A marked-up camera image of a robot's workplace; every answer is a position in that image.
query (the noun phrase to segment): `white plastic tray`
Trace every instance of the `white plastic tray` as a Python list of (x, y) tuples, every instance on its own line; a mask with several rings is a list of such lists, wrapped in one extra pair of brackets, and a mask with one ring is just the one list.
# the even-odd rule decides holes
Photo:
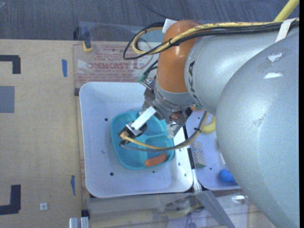
[[(175, 151), (165, 165), (130, 170), (117, 159), (110, 138), (110, 124), (118, 113), (138, 110), (145, 87), (139, 83), (90, 82), (80, 89), (80, 106), (85, 152), (85, 183), (99, 198), (126, 195), (184, 192), (193, 175), (185, 148)], [(173, 139), (185, 139), (182, 129)]]
[[(198, 127), (200, 118), (203, 116), (203, 111), (194, 111), (186, 122), (188, 136), (194, 132), (194, 127)], [(212, 115), (209, 114), (207, 123), (212, 120)], [(205, 156), (205, 167), (196, 168), (196, 175), (200, 184), (209, 190), (231, 190), (239, 189), (236, 183), (220, 182), (218, 174), (222, 169), (228, 169), (220, 157), (220, 149), (217, 144), (216, 132), (200, 133), (196, 138), (197, 142), (202, 145)]]

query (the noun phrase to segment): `gray carpet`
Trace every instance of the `gray carpet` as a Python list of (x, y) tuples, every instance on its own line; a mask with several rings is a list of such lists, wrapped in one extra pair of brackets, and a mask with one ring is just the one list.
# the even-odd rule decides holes
[[(95, 39), (129, 40), (124, 26), (172, 19), (200, 22), (272, 21), (289, 0), (0, 0), (0, 38), (73, 40), (94, 23)], [(299, 17), (299, 6), (290, 15)]]

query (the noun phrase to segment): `blue bowl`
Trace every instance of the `blue bowl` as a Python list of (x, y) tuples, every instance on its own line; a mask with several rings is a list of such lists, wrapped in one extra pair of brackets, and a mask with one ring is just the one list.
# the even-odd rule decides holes
[[(126, 168), (131, 170), (142, 170), (151, 168), (145, 166), (144, 162), (159, 156), (161, 153), (167, 154), (167, 160), (159, 165), (169, 162), (174, 156), (174, 150), (163, 152), (144, 152), (137, 150), (129, 150), (119, 145), (122, 140), (118, 133), (126, 126), (126, 124), (135, 121), (139, 117), (139, 111), (128, 111), (116, 115), (111, 121), (111, 140), (115, 154), (119, 162)], [(173, 140), (167, 138), (167, 124), (164, 120), (159, 121), (155, 116), (147, 121), (147, 130), (136, 140), (154, 146), (172, 147)], [(146, 149), (140, 145), (129, 143), (128, 146)]]

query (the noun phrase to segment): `yellow cable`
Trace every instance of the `yellow cable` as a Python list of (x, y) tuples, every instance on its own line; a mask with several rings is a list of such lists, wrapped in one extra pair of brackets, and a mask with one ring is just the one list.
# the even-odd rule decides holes
[(277, 15), (274, 22), (286, 20), (299, 3), (300, 0), (289, 0), (281, 12)]
[(215, 131), (215, 116), (213, 116), (210, 123), (203, 127), (203, 133), (212, 133)]
[(191, 206), (191, 207), (185, 208), (185, 209), (180, 209), (178, 211), (176, 211), (176, 210), (167, 211), (166, 210), (165, 213), (162, 213), (160, 216), (161, 217), (167, 216), (170, 219), (174, 219), (174, 218), (177, 219), (180, 217), (184, 217), (184, 216), (190, 214), (191, 212), (193, 212), (194, 210), (202, 208), (202, 207), (204, 207), (204, 206), (201, 204), (195, 204), (194, 206)]
[[(193, 27), (191, 29), (188, 29), (187, 31), (179, 34), (178, 36), (176, 36), (174, 38), (172, 38), (170, 40), (170, 42), (166, 42), (165, 44), (159, 46), (158, 48), (156, 48), (152, 52), (148, 53), (148, 55), (160, 53), (161, 51), (169, 48), (171, 44), (174, 44), (179, 39), (184, 38), (184, 37), (186, 37), (186, 36), (188, 36), (192, 33), (200, 32), (201, 30), (212, 29), (212, 28), (222, 28), (222, 27), (252, 27), (252, 26), (259, 26), (259, 25), (269, 25), (269, 24), (273, 24), (273, 23), (277, 23), (277, 21), (273, 21), (273, 22), (221, 22), (221, 23), (202, 24), (202, 25)], [(148, 52), (148, 51), (138, 50), (136, 48), (136, 43), (143, 34), (149, 32), (149, 31), (152, 31), (152, 30), (156, 30), (156, 29), (162, 29), (162, 27), (149, 28), (147, 30), (141, 31), (134, 38), (134, 40), (132, 41), (132, 49), (135, 53), (144, 54), (144, 53)]]
[[(199, 135), (199, 133), (203, 130), (203, 128), (204, 128), (204, 126), (205, 126), (205, 123), (206, 123), (208, 114), (209, 114), (209, 113), (207, 112), (206, 117), (205, 117), (204, 121), (202, 122), (201, 127), (199, 128), (199, 131), (196, 132), (196, 134), (193, 136), (193, 138), (192, 138), (190, 141), (188, 141), (187, 143), (185, 143), (185, 144), (183, 144), (183, 145), (181, 145), (181, 146), (179, 146), (179, 147), (177, 147), (177, 148), (175, 148), (175, 149), (183, 148), (183, 147), (185, 147), (185, 146), (191, 144), (191, 143), (196, 139), (196, 137)], [(168, 148), (168, 147), (159, 147), (159, 146), (154, 146), (154, 145), (149, 145), (149, 144), (146, 144), (146, 143), (142, 143), (142, 142), (140, 142), (140, 141), (138, 141), (138, 140), (135, 140), (135, 139), (133, 139), (133, 138), (130, 138), (130, 137), (127, 136), (127, 135), (128, 135), (127, 132), (123, 132), (123, 133), (120, 135), (120, 137), (121, 137), (123, 140), (127, 140), (127, 141), (129, 141), (129, 142), (135, 143), (135, 144), (137, 144), (137, 145), (140, 145), (140, 146), (143, 146), (143, 147), (146, 147), (146, 148), (149, 148), (149, 149), (154, 149), (154, 150), (166, 150), (166, 149)]]

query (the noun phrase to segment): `cable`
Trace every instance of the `cable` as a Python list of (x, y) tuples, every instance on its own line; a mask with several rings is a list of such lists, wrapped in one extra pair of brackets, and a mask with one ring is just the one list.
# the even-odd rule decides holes
[(286, 20), (299, 3), (300, 0), (289, 0), (274, 21)]
[[(191, 144), (196, 139), (196, 137), (199, 135), (199, 133), (202, 132), (202, 130), (204, 128), (204, 125), (206, 123), (208, 115), (209, 115), (209, 113), (207, 111), (205, 111), (204, 115), (203, 115), (203, 117), (202, 117), (202, 119), (201, 119), (201, 121), (199, 123), (199, 127), (195, 128), (194, 133), (188, 139), (186, 139), (185, 141), (183, 141), (180, 144), (177, 144), (177, 145), (175, 145), (173, 147), (159, 147), (159, 146), (153, 146), (153, 145), (149, 145), (149, 144), (146, 144), (146, 143), (142, 143), (142, 142), (140, 142), (138, 140), (135, 140), (135, 139), (129, 137), (127, 132), (123, 132), (120, 135), (120, 137), (123, 139), (120, 142), (120, 146), (123, 147), (123, 148), (126, 148), (126, 149), (145, 151), (145, 152), (169, 151), (169, 150), (176, 150), (176, 149), (183, 148), (183, 147)], [(125, 145), (123, 143), (124, 141), (129, 141), (129, 142), (135, 143), (137, 145), (146, 147), (148, 149), (140, 149), (140, 148), (136, 148), (136, 147), (127, 146), (127, 145)]]
[(154, 65), (157, 64), (157, 63), (158, 63), (158, 60), (156, 60), (155, 62), (153, 62), (153, 63), (147, 68), (147, 70), (144, 71), (143, 74), (147, 74), (147, 73), (151, 72), (152, 70), (156, 69), (157, 66), (154, 66)]
[(210, 123), (204, 126), (203, 133), (212, 133), (215, 131), (215, 116), (212, 117)]
[[(291, 25), (291, 28), (294, 26), (299, 26), (300, 19), (297, 18)], [(172, 46), (178, 46), (180, 43), (202, 36), (212, 36), (212, 35), (229, 35), (229, 34), (248, 34), (248, 33), (265, 33), (270, 31), (276, 31), (280, 29), (282, 22), (224, 22), (224, 23), (211, 23), (203, 24), (196, 27), (193, 27), (178, 36), (159, 44), (149, 51), (142, 51), (138, 48), (138, 40), (140, 37), (151, 31), (162, 29), (162, 27), (156, 27), (151, 25), (149, 28), (145, 28), (138, 32), (133, 39), (128, 43), (123, 57), (124, 59), (138, 59), (145, 55), (152, 55), (162, 52)], [(138, 56), (135, 57), (126, 57), (126, 51), (128, 47), (132, 44), (133, 51)]]
[[(157, 12), (157, 11), (154, 10), (153, 8), (151, 8), (149, 5), (147, 5), (147, 3), (144, 2), (144, 0), (139, 0), (139, 1), (142, 3), (143, 6), (145, 6), (147, 9), (149, 9), (149, 10), (152, 11), (153, 13), (156, 13), (157, 15), (159, 15), (159, 16), (161, 16), (161, 17), (164, 17), (165, 19), (172, 19), (172, 18), (170, 18), (170, 17), (168, 17), (168, 16), (165, 16), (165, 15), (163, 15), (163, 14)], [(182, 4), (182, 8), (183, 8), (183, 10), (184, 10), (185, 18), (188, 19), (188, 16), (187, 16), (188, 13), (186, 12), (186, 6), (185, 6), (185, 3), (184, 3), (184, 0), (181, 0), (181, 4)]]

